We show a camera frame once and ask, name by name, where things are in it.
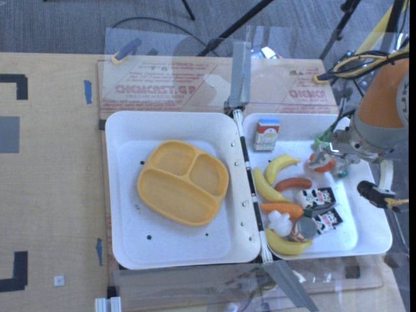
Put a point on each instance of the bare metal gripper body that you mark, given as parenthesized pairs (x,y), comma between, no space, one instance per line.
(356,148)

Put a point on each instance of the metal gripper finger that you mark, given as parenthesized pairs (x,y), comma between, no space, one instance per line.
(317,158)
(343,163)

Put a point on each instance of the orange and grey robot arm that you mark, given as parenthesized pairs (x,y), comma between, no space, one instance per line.
(378,96)

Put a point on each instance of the small green round piece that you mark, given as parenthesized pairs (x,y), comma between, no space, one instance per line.
(342,174)

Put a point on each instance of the red sausage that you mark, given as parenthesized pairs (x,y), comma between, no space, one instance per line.
(292,184)

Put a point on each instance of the cow print carton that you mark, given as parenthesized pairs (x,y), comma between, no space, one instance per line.
(328,221)
(317,197)

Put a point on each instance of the yellow banana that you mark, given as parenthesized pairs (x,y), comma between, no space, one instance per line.
(265,188)
(286,245)
(276,169)

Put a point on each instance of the red white blue carton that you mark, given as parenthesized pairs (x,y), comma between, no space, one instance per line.
(266,135)

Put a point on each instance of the orange carrot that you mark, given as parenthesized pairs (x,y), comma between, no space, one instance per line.
(282,208)

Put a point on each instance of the white plastic tray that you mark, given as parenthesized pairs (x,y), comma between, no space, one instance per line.
(357,226)
(130,206)

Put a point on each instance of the small can grey lid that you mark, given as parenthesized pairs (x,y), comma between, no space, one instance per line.
(305,227)

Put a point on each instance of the white garlic bulb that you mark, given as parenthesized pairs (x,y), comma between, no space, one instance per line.
(279,223)

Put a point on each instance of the yellow divided plate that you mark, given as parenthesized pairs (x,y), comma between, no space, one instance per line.
(182,187)

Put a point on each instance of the brown cardboard board red print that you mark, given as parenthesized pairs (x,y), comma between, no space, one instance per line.
(156,86)

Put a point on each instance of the small white square block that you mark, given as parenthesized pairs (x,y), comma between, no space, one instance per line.
(59,280)

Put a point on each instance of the black cylinder on white bracket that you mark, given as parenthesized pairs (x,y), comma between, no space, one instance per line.
(373,192)

